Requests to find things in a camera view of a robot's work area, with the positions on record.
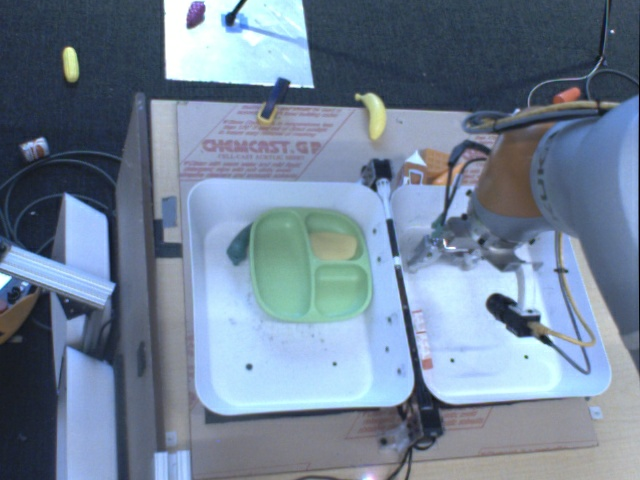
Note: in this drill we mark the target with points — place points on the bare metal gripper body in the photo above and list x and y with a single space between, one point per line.
475 248

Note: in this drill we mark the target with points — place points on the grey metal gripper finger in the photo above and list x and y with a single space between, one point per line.
436 243
419 260

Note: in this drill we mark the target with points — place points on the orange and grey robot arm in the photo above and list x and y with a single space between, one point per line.
585 178

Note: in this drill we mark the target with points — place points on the orange and white carton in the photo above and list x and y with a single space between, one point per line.
415 168

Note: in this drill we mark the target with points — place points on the yellow toy bread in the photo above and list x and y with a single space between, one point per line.
332 246

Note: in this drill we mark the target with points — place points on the white plastic tray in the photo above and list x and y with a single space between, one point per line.
300 358
480 363

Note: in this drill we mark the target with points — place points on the green divided plate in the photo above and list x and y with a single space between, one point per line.
280 268

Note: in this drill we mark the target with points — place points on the yellow banana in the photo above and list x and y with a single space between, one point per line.
376 115

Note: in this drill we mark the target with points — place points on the orange carrot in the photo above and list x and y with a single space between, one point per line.
566 95

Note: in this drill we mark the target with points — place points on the brown cardboard board red print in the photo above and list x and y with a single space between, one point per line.
280 148

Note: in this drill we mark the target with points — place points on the dark green toy vegetable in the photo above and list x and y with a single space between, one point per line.
238 248

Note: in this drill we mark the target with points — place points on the purple grapes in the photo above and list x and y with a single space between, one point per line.
195 14

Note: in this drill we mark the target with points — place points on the small brown and white can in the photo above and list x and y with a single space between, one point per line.
35 149

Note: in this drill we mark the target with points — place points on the yellow oblong toy food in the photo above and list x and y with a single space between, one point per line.
70 64

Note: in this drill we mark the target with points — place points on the black cylinder on white bracket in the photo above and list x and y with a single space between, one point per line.
510 313

